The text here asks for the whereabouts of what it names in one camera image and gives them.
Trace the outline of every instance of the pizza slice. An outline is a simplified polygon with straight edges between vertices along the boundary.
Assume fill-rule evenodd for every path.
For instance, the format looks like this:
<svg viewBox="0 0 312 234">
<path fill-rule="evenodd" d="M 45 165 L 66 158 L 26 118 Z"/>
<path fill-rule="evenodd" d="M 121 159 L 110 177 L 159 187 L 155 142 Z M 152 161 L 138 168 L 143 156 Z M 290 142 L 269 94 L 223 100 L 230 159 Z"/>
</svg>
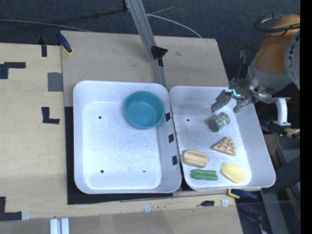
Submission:
<svg viewBox="0 0 312 234">
<path fill-rule="evenodd" d="M 230 137 L 225 137 L 212 149 L 224 154 L 229 154 L 233 156 L 236 155 L 236 147 L 233 140 Z"/>
</svg>

